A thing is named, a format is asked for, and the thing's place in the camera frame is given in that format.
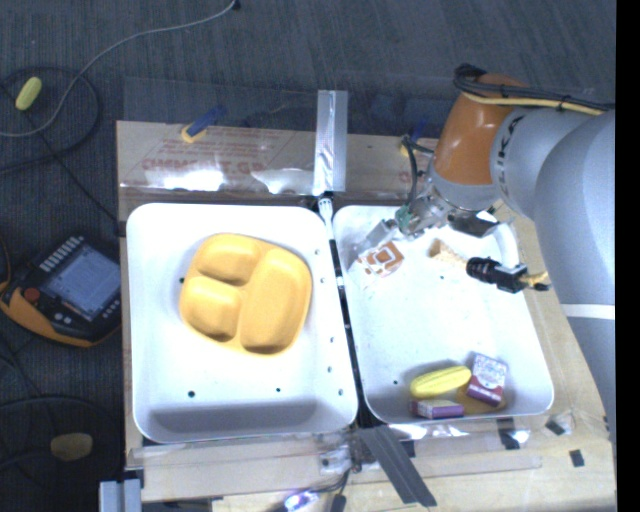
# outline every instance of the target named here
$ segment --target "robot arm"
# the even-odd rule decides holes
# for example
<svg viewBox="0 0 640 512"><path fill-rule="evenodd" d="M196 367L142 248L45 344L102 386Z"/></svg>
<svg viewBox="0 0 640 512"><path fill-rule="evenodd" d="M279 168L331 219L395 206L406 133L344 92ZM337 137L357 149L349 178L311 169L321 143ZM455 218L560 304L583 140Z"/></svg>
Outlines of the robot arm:
<svg viewBox="0 0 640 512"><path fill-rule="evenodd" d="M500 199L534 222L551 282L605 406L615 450L615 110L542 94L467 65L458 68L456 82L463 93L424 189L396 214L398 229L418 236L448 224L483 236L494 226L477 214ZM475 277L495 282L489 276L497 263L476 264Z"/></svg>

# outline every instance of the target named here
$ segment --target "yellow bowl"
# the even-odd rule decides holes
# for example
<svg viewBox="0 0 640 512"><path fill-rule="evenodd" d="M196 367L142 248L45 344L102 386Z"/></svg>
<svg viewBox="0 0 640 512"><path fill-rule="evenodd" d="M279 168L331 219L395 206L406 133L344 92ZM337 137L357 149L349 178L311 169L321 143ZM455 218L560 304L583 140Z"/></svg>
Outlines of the yellow bowl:
<svg viewBox="0 0 640 512"><path fill-rule="evenodd" d="M217 234L191 261L180 315L225 347L277 354L298 338L311 288L309 267L291 251L245 235Z"/></svg>

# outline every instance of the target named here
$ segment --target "red button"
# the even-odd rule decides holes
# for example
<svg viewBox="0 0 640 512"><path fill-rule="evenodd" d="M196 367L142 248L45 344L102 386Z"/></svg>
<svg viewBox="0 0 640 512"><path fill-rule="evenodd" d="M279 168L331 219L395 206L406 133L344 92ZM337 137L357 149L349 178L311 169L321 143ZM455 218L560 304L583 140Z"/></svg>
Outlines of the red button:
<svg viewBox="0 0 640 512"><path fill-rule="evenodd" d="M35 304L40 298L40 290L38 290L37 288L27 288L22 295L27 300L27 302Z"/></svg>

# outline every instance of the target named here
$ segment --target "yellow plate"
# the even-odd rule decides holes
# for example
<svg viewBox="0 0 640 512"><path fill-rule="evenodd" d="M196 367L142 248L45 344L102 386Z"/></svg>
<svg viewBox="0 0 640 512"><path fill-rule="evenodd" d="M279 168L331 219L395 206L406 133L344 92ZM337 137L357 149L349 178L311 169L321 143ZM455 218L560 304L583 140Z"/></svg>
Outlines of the yellow plate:
<svg viewBox="0 0 640 512"><path fill-rule="evenodd" d="M311 272L277 245L233 233L198 248L180 294L182 320L225 347L277 354L297 339L311 300Z"/></svg>

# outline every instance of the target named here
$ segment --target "purple box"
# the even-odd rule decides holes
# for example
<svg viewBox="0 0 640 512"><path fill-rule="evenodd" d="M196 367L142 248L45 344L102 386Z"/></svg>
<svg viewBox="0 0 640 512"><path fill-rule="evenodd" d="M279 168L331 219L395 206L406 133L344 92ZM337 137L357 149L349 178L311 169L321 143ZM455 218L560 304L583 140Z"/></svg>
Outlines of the purple box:
<svg viewBox="0 0 640 512"><path fill-rule="evenodd" d="M467 396L497 407L502 401L506 376L506 364L482 354L476 354Z"/></svg>
<svg viewBox="0 0 640 512"><path fill-rule="evenodd" d="M439 418L460 418L464 415L464 407L451 400L411 400L411 413L435 420Z"/></svg>

